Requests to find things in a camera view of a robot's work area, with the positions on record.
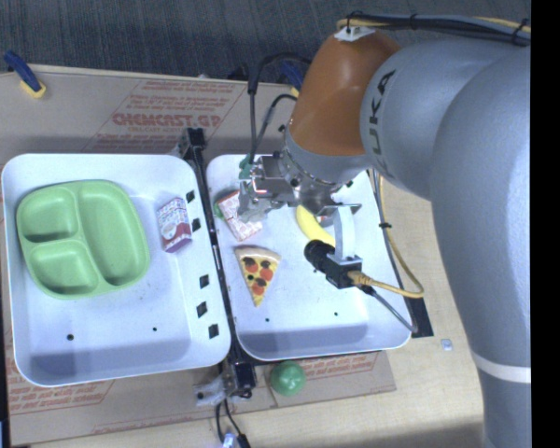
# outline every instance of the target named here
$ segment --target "cable connector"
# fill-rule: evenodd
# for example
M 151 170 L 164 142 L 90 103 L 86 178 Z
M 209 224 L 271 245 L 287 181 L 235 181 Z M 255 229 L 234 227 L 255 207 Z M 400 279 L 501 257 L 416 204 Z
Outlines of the cable connector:
M 364 294 L 371 295 L 372 297 L 374 297 L 375 294 L 377 294 L 377 292 L 372 286 L 359 286 L 358 288 Z
M 339 263 L 328 257 L 328 255 L 334 254 L 335 250 L 330 244 L 314 240 L 305 246 L 304 255 L 316 270 L 326 275 L 328 282 L 335 287 L 352 287 L 355 284 L 353 284 L 353 280 L 348 274 L 360 271 L 363 263 L 359 258 Z
M 191 146 L 205 149 L 207 144 L 205 142 L 203 128 L 187 128 L 187 135 L 189 136 L 189 144 Z
M 234 435 L 234 433 L 227 433 L 224 436 L 224 444 L 222 444 L 222 448 L 234 448 L 235 440 L 236 440 L 236 435 Z
M 399 287 L 390 286 L 385 282 L 379 282 L 375 279 L 372 279 L 368 275 L 364 274 L 361 270 L 350 271 L 347 273 L 346 276 L 351 280 L 351 282 L 355 286 L 375 286 L 379 288 L 384 288 L 386 290 L 389 290 L 390 292 L 395 292 L 403 297 L 408 297 L 410 299 L 421 299 L 425 293 L 423 287 L 420 287 L 419 292 L 409 292 L 408 290 L 404 290 Z
M 246 434 L 244 433 L 241 433 L 238 437 L 236 437 L 236 441 L 239 443 L 240 448 L 251 448 L 249 440 L 246 438 Z

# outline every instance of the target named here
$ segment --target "tray hole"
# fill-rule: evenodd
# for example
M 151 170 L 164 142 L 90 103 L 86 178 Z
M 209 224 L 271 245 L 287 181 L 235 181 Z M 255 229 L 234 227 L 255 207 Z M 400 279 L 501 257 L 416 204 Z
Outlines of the tray hole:
M 207 303 L 204 301 L 197 306 L 197 316 L 201 317 L 207 312 Z
M 209 338 L 213 339 L 214 337 L 217 337 L 220 333 L 220 329 L 217 327 L 217 324 L 214 325 L 210 325 L 209 326 Z

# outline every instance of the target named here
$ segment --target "white tray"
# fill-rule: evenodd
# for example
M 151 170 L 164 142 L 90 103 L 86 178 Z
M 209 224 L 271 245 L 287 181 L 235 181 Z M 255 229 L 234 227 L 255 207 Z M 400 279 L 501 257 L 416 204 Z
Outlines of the white tray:
M 131 287 L 93 298 L 55 299 L 34 283 L 16 231 L 28 192 L 73 180 L 107 179 L 131 196 L 151 263 Z M 27 154 L 2 173 L 14 357 L 36 385 L 56 386 L 217 364 L 229 352 L 228 327 L 195 174 L 172 156 Z M 161 248 L 156 210 L 176 196 L 201 228 L 174 254 Z M 207 277 L 207 284 L 201 287 Z M 205 302 L 207 311 L 198 315 Z
M 238 189 L 239 162 L 243 157 L 220 156 L 210 162 L 206 177 L 212 203 Z M 363 258 L 363 272 L 398 286 L 378 226 L 380 218 L 370 180 L 362 173 L 353 183 L 350 188 L 342 188 L 335 200 L 363 204 L 354 216 L 356 252 Z M 326 281 L 325 275 L 314 273 L 303 255 L 308 240 L 299 229 L 294 208 L 272 211 L 264 221 L 264 229 L 241 243 L 218 217 L 216 228 L 237 337 L 252 357 L 272 361 L 386 350 L 410 339 L 411 333 L 376 299 L 357 288 L 339 290 Z M 283 257 L 259 307 L 251 300 L 234 256 L 238 245 L 267 247 Z M 378 290 L 411 321 L 402 296 Z

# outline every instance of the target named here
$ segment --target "green plate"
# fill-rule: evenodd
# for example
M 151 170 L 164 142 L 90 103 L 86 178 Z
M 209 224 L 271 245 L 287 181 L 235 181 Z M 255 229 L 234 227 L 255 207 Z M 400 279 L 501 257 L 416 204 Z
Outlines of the green plate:
M 59 299 L 130 286 L 149 267 L 141 219 L 126 191 L 110 181 L 31 192 L 17 208 L 17 232 L 35 283 Z

